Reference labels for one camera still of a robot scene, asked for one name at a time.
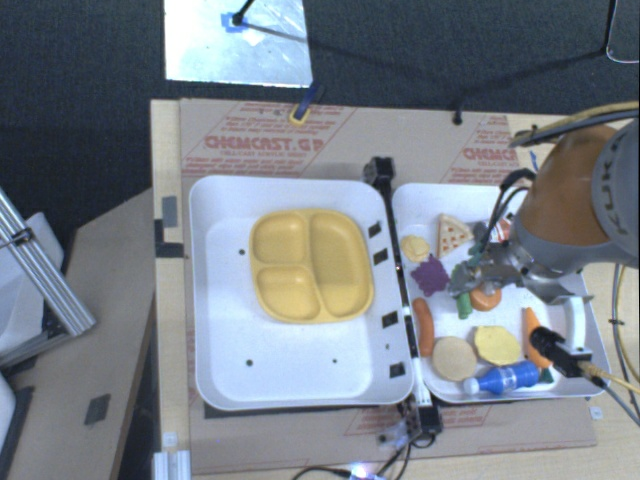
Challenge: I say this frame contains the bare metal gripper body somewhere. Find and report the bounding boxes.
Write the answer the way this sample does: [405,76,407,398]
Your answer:
[469,242,527,290]

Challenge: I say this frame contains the orange round toy food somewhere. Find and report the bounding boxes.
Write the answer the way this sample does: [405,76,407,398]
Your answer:
[468,285,503,313]

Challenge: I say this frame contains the green toy vegetable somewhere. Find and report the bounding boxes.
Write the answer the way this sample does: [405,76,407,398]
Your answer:
[453,291,474,321]

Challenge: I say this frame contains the purple toy grapes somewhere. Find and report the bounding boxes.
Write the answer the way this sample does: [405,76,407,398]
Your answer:
[410,254,451,298]

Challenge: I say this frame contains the white plastic tray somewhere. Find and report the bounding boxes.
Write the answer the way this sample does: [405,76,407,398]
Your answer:
[391,182,612,404]
[188,174,416,412]

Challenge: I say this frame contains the toy pizza slice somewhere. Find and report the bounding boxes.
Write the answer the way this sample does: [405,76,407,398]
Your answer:
[436,212,475,260]

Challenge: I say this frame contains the pale yellow toy biscuit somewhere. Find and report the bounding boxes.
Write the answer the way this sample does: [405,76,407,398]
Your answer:
[399,234,431,264]

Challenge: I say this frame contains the orange toy sausage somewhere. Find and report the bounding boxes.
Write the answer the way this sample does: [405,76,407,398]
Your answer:
[411,297,436,358]

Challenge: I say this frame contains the orange toy carrot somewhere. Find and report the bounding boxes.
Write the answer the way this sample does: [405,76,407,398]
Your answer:
[521,306,555,384]

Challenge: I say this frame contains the yellow flat toy chip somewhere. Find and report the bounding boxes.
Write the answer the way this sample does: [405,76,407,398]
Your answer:
[472,324,523,367]

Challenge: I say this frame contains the tan round toy bread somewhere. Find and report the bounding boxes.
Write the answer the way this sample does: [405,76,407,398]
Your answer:
[431,336,479,383]

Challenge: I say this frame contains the blue plastic bottle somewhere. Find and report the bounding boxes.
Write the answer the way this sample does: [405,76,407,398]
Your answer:
[462,360,542,397]

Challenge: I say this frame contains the yellow divided plate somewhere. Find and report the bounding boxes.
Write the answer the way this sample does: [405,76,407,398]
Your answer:
[248,208,376,325]

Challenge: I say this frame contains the brown cardboard board red print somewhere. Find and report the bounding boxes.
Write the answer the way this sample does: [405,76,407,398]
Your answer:
[178,98,599,475]

